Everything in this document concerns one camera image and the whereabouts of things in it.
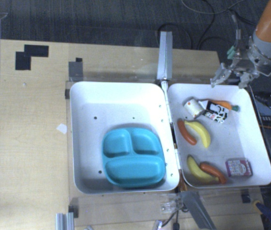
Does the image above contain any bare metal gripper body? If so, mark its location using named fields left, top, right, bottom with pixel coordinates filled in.
left=228, top=46, right=271, bottom=77

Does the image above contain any orange carrot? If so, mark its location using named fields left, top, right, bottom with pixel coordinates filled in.
left=209, top=100, right=240, bottom=113

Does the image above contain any black and white carton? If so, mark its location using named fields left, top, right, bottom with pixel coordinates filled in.
left=198, top=100, right=230, bottom=125

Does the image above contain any white plastic tray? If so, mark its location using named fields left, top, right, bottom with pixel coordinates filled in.
left=69, top=81, right=181, bottom=195
left=168, top=83, right=271, bottom=189

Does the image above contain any yellow banana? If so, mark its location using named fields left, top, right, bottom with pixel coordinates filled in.
left=184, top=120, right=212, bottom=149
left=186, top=155, right=220, bottom=184

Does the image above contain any orange sausage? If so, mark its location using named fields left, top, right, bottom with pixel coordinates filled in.
left=177, top=119, right=198, bottom=146
left=199, top=162, right=228, bottom=185

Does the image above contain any blue divided plate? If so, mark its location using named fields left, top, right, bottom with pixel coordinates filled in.
left=102, top=126, right=167, bottom=189

